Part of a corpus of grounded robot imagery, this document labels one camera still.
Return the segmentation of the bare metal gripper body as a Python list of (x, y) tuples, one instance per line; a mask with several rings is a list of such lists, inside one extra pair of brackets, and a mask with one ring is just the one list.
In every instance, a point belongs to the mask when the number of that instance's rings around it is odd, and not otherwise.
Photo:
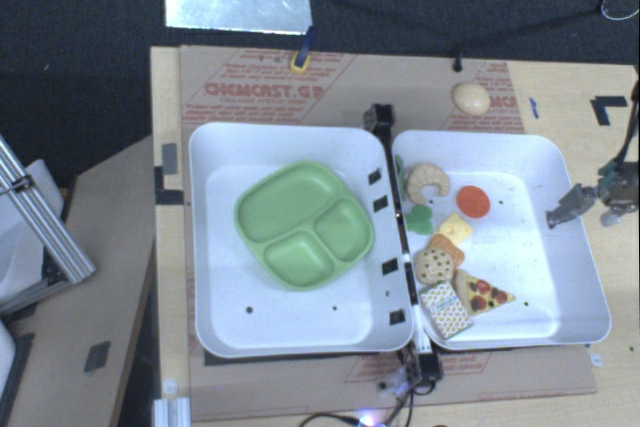
[(616, 178), (605, 188), (601, 201), (609, 208), (609, 213), (623, 216), (634, 213), (639, 208), (639, 180), (636, 173)]

